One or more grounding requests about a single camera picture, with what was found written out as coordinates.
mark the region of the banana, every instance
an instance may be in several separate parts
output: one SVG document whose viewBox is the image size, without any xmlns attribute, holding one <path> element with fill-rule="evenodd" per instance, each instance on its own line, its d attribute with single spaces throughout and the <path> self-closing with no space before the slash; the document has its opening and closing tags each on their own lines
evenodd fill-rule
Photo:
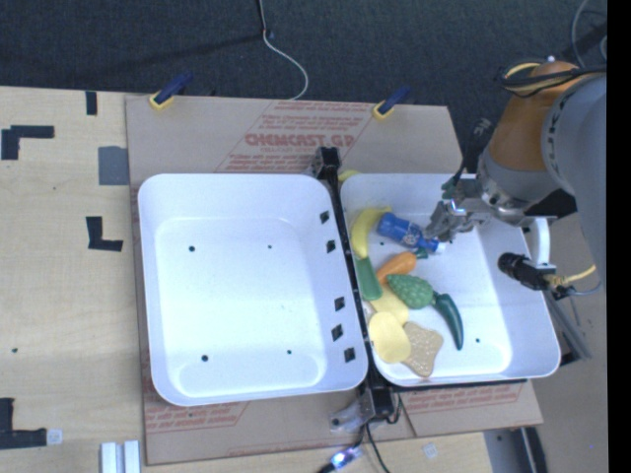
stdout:
<svg viewBox="0 0 631 473">
<path fill-rule="evenodd" d="M 369 207 L 359 213 L 351 227 L 351 247 L 359 259 L 368 257 L 368 233 L 383 214 L 391 211 L 390 207 Z"/>
</svg>

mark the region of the light wood surface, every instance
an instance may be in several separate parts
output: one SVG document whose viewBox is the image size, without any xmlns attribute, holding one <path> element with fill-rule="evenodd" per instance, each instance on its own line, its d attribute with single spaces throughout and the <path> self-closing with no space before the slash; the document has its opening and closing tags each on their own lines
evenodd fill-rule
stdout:
<svg viewBox="0 0 631 473">
<path fill-rule="evenodd" d="M 129 188 L 101 186 L 98 148 L 126 147 L 124 95 L 0 88 L 0 128 L 53 125 L 0 161 L 0 397 L 14 429 L 60 429 L 63 443 L 0 450 L 0 471 L 99 471 L 99 445 L 143 442 Z M 121 252 L 88 249 L 86 217 Z M 426 453 L 430 449 L 437 454 Z M 381 443 L 392 472 L 491 472 L 480 433 Z M 381 471 L 374 453 L 347 471 Z M 143 471 L 317 471 L 336 449 L 217 459 Z"/>
</svg>

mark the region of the blue clamp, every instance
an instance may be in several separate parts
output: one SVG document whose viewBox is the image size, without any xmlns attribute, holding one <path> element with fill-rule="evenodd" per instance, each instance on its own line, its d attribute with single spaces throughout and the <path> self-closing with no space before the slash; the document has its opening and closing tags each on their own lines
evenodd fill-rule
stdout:
<svg viewBox="0 0 631 473">
<path fill-rule="evenodd" d="M 386 119 L 392 113 L 394 106 L 404 101 L 410 94 L 410 91 L 408 86 L 403 86 L 396 90 L 389 98 L 373 107 L 373 117 L 379 121 Z"/>
<path fill-rule="evenodd" d="M 166 106 L 170 105 L 174 100 L 174 95 L 178 95 L 183 89 L 188 86 L 193 79 L 192 72 L 186 72 L 179 74 L 173 80 L 171 80 L 160 91 L 149 97 L 149 104 L 155 110 L 162 110 Z"/>
</svg>

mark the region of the carrot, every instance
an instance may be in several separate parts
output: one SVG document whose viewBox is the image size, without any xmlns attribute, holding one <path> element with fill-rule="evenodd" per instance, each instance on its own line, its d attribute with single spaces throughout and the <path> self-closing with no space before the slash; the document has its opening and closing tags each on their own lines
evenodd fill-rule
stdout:
<svg viewBox="0 0 631 473">
<path fill-rule="evenodd" d="M 383 285 L 387 282 L 386 277 L 388 275 L 405 275 L 414 270 L 415 267 L 416 255 L 409 250 L 405 250 L 384 263 L 384 266 L 377 271 L 377 279 Z"/>
</svg>

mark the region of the flattened cardboard box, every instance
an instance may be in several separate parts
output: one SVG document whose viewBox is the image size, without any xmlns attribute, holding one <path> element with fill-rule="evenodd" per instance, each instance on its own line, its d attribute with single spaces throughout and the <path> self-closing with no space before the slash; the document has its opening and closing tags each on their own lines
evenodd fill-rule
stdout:
<svg viewBox="0 0 631 473">
<path fill-rule="evenodd" d="M 137 194 L 165 172 L 286 172 L 309 168 L 316 149 L 339 149 L 342 169 L 449 173 L 460 150 L 445 107 L 399 105 L 384 121 L 368 103 L 177 97 L 153 110 L 146 96 L 126 97 L 137 305 L 148 464 L 347 445 L 332 413 L 355 391 L 221 405 L 177 407 L 151 382 Z M 530 382 L 404 392 L 396 425 L 375 438 L 410 439 L 539 424 Z"/>
</svg>

